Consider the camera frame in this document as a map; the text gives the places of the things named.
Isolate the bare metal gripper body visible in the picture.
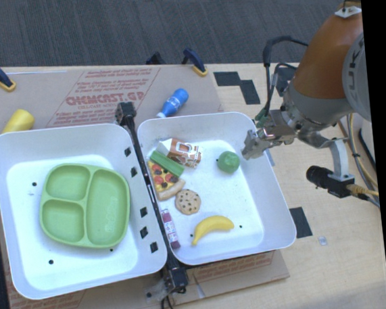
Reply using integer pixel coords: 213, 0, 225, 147
259, 105, 316, 149

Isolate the green apple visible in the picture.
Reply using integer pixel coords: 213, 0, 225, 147
215, 149, 242, 176

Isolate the white plastic tray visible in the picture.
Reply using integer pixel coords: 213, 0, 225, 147
0, 118, 172, 304
135, 105, 300, 270

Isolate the orange and white carton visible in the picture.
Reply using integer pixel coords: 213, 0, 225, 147
153, 135, 204, 173

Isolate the brown chocolate chip biscuit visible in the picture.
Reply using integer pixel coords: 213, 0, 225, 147
173, 187, 203, 217

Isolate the yellow banana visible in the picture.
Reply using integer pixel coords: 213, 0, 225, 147
188, 213, 237, 247

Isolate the green celery stick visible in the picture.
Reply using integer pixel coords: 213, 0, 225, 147
148, 147, 186, 181

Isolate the blue and white bottle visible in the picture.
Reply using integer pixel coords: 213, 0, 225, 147
153, 87, 192, 120

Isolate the toy pizza slice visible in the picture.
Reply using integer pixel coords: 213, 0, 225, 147
145, 156, 189, 203

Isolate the thin black and white rod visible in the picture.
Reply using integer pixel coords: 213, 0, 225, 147
126, 112, 178, 275

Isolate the dark red sausage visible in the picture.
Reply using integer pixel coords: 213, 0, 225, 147
160, 207, 183, 251

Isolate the green divided plate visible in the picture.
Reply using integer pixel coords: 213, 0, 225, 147
33, 157, 136, 256

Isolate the brown cardboard board red print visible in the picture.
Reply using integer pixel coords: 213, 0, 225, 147
0, 41, 294, 309

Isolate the black cylinder on white bracket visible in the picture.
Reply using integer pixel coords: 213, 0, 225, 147
298, 127, 358, 203

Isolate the black block with thin wires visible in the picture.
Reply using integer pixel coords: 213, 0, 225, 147
113, 100, 139, 125
161, 265, 191, 295

